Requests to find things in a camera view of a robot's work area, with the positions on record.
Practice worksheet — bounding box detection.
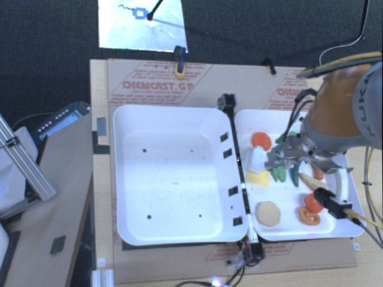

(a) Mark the tan round biscuit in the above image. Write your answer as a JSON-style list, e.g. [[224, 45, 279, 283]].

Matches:
[[256, 201, 282, 228]]

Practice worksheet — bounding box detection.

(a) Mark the orange toy pretzel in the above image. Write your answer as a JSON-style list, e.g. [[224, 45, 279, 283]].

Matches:
[[297, 206, 321, 227]]

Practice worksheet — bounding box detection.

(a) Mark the green toy leafy vegetable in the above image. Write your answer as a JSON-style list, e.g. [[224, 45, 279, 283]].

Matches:
[[275, 131, 297, 145]]

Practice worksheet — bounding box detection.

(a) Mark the red toy tomato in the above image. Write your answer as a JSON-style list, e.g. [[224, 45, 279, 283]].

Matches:
[[303, 193, 325, 215]]

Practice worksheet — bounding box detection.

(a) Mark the thin black and white rod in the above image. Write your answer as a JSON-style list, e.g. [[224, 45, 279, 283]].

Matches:
[[226, 108, 258, 244]]

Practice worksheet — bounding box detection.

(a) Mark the orange toy carrot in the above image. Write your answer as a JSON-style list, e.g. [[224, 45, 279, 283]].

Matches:
[[311, 163, 325, 181]]

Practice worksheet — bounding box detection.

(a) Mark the orange toy tomato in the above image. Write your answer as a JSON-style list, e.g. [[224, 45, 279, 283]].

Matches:
[[251, 132, 272, 152]]

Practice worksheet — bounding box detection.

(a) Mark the white plastic tray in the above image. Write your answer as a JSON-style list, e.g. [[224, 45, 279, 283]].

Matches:
[[234, 109, 366, 242], [113, 104, 250, 246]]

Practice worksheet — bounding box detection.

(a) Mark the brown cardboard board, red print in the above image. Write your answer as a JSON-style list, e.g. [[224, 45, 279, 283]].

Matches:
[[107, 59, 358, 284]]

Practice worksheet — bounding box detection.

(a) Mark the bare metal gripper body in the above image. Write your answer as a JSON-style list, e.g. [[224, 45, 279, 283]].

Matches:
[[279, 136, 333, 173]]

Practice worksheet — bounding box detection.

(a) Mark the white toy carton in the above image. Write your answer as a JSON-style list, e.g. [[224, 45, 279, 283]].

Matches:
[[247, 146, 269, 174]]

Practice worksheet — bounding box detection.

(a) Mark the yellow toy cheese slice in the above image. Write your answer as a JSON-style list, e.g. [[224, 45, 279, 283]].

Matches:
[[245, 169, 271, 189]]

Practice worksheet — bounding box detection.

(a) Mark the black block with thin wires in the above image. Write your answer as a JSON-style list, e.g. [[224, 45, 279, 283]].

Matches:
[[236, 240, 266, 266], [217, 93, 238, 112]]

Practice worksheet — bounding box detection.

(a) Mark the beige toy root vegetable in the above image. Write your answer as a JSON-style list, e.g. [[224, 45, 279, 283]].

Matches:
[[299, 172, 329, 191]]

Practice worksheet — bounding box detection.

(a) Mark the black cylinder on white bracket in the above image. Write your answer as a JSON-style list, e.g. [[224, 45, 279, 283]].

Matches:
[[312, 166, 354, 220]]

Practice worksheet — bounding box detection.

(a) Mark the dark green toy chili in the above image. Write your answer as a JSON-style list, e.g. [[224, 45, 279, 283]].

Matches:
[[290, 163, 301, 188]]

